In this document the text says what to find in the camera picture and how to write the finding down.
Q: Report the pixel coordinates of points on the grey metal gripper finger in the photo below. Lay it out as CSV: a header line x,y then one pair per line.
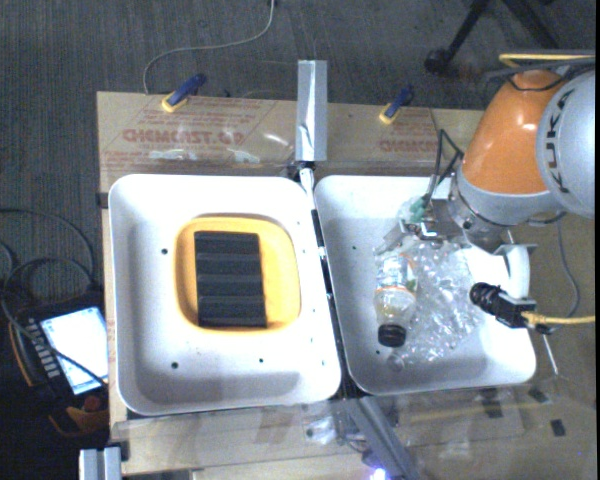
x,y
430,232
396,235

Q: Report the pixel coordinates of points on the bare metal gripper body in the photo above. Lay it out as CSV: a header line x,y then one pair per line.
x,y
462,220

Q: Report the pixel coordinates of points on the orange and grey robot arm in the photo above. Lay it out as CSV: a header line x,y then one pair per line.
x,y
510,138

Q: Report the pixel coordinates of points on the crumpled clear plastic bottle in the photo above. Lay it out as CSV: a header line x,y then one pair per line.
x,y
447,298

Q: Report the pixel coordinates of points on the clear plastic bottle black cap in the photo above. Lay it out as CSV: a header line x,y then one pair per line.
x,y
393,308

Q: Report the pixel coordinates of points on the white plastic tray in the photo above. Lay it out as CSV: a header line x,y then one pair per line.
x,y
145,278
480,368

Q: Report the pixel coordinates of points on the black ribbed block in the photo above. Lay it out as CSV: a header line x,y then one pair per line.
x,y
230,278

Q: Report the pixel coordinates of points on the yellow plate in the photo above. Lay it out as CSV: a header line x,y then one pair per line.
x,y
185,278

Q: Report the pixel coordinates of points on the black office chair base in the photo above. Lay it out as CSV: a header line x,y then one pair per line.
x,y
480,3

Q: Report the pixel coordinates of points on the brown cardboard board red print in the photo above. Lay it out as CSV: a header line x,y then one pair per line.
x,y
190,133

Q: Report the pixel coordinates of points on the black cylinder on white bracket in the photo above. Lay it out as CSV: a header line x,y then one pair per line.
x,y
505,303

